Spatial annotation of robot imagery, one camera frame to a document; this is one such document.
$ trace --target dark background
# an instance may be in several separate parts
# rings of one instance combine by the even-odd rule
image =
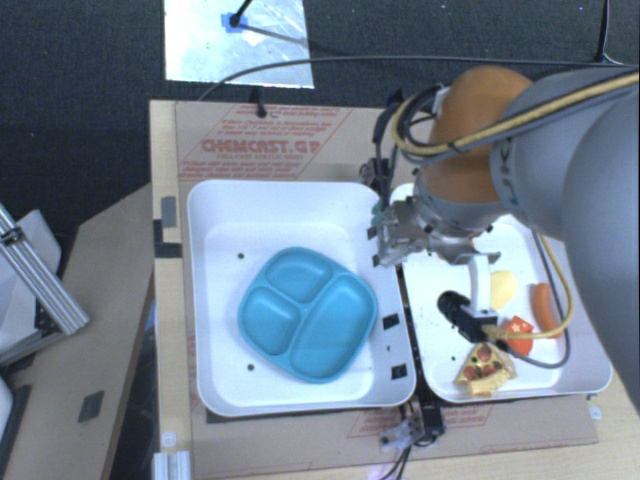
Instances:
[[[593,58],[602,1],[303,0],[313,57],[573,62]],[[621,62],[638,63],[639,1],[613,0],[607,51]],[[40,208],[66,233],[149,182],[149,100],[196,99],[205,87],[165,81],[163,20],[163,0],[0,0],[0,201],[16,218]],[[318,65],[315,90],[268,89],[266,99],[381,106],[398,87],[450,82],[472,65]],[[224,87],[212,99],[249,93]]]

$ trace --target orange toy sausage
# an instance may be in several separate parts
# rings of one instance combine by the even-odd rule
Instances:
[[[551,288],[547,283],[539,283],[533,290],[533,314],[538,326],[543,331],[550,331],[558,327],[558,321],[551,310]],[[561,335],[560,332],[551,337],[557,339]]]

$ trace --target blue divided plate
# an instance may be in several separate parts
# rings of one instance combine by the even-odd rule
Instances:
[[[378,314],[355,274],[301,247],[262,267],[238,313],[242,336],[264,357],[309,382],[338,378],[364,346]]]

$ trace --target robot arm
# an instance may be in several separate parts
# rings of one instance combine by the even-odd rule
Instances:
[[[413,197],[378,216],[380,263],[424,249],[466,263],[471,238],[505,213],[564,241],[586,310],[640,411],[637,72],[594,68],[531,83],[485,67],[447,91],[396,114],[396,144],[422,166]],[[427,144],[404,125],[421,108],[436,114]]]

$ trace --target yellow cable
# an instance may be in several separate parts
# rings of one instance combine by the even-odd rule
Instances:
[[[547,253],[547,256],[549,256],[549,260],[551,261],[553,268],[558,273],[558,277],[560,278],[562,287],[564,288],[564,291],[567,294],[567,314],[565,315],[564,320],[560,322],[555,329],[551,329],[545,332],[519,334],[519,333],[512,333],[512,332],[505,331],[504,329],[501,329],[500,327],[497,327],[495,325],[485,325],[482,327],[482,330],[485,332],[485,334],[487,335],[490,341],[507,340],[507,339],[536,340],[541,338],[552,338],[555,335],[564,331],[569,325],[569,322],[571,322],[571,318],[573,317],[573,306],[574,306],[571,287],[569,286],[569,282],[567,281],[567,278],[564,272],[562,271],[562,267],[560,267],[560,264],[558,263],[558,260],[555,254],[553,254],[553,251],[551,250],[551,247],[549,246],[549,242],[547,242],[546,237],[540,235],[540,240],[542,242],[545,252]]]
[[[595,98],[596,96],[601,96],[602,94],[606,94],[608,92],[612,92],[629,85],[637,84],[639,80],[640,75],[637,71],[635,73],[621,76],[613,80],[607,80],[606,82],[601,82],[590,87],[577,90],[565,96],[561,96],[537,108],[524,112],[523,114],[508,118],[505,121],[485,128],[484,130],[480,130],[470,135],[460,137],[459,139],[456,139],[449,144],[434,144],[432,146],[416,146],[415,144],[407,143],[398,133],[400,116],[403,114],[407,106],[414,100],[414,96],[413,98],[409,98],[407,101],[405,101],[394,114],[393,126],[391,127],[391,136],[393,137],[393,141],[396,143],[396,145],[400,149],[408,153],[419,156],[434,156],[450,151],[451,147],[460,149],[480,140],[486,139],[487,137],[491,137],[492,135],[497,135],[498,133],[513,130],[514,128],[518,128],[532,121],[541,119],[549,114],[553,114],[554,112],[558,112],[559,110],[570,107],[571,105],[575,105],[582,101]]]

